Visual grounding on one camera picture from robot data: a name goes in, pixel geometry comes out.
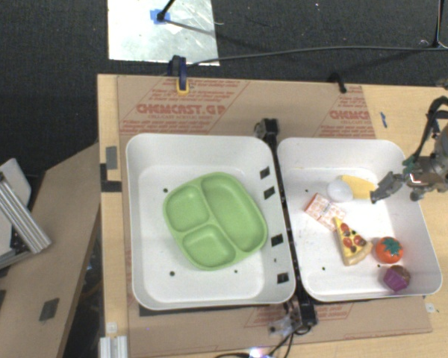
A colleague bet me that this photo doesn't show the thin black rod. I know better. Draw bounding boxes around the thin black rod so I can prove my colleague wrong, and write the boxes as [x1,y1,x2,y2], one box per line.
[267,131,308,307]

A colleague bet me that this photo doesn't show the white plastic tray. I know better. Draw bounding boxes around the white plastic tray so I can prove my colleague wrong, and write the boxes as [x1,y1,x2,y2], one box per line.
[125,133,297,311]
[276,136,444,303]

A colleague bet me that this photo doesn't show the purple cupcake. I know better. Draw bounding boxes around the purple cupcake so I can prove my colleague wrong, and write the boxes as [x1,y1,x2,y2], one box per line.
[382,265,412,293]

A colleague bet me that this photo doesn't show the orange and white carton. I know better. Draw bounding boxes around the orange and white carton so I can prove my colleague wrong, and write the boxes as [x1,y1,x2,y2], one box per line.
[304,192,347,233]

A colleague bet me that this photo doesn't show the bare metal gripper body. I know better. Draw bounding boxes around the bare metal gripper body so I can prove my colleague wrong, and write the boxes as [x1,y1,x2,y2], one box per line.
[404,156,448,195]

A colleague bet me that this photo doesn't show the yellow pizza slice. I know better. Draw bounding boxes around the yellow pizza slice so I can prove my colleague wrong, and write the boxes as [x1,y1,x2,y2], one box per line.
[332,216,374,267]

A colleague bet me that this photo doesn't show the orange tomato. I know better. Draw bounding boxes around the orange tomato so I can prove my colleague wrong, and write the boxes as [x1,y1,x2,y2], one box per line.
[375,236,405,265]

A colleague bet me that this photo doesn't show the green divided plate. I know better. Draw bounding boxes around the green divided plate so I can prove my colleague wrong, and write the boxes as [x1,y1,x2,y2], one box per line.
[162,172,269,272]

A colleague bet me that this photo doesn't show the brown cardboard board red print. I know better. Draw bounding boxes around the brown cardboard board red print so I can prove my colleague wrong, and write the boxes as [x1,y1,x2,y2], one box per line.
[116,75,434,358]

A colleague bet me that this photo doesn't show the black block with wires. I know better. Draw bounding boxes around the black block with wires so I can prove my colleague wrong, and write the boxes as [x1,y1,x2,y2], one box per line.
[296,300,319,328]
[254,117,281,139]

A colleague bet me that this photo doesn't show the white egg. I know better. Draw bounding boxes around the white egg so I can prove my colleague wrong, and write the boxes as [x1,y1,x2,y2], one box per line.
[327,179,354,204]

